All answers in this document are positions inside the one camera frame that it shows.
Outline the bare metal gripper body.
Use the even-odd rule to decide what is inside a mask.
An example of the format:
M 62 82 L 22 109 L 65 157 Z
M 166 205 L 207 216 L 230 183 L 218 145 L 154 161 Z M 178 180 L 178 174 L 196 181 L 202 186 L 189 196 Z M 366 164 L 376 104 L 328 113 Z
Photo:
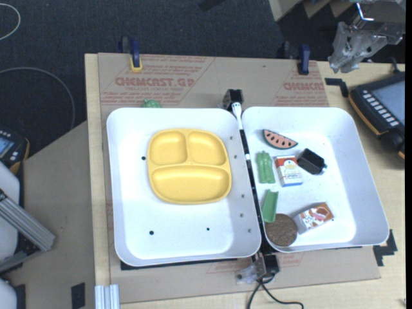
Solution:
M 397 44 L 405 33 L 405 0 L 358 0 L 353 25 Z

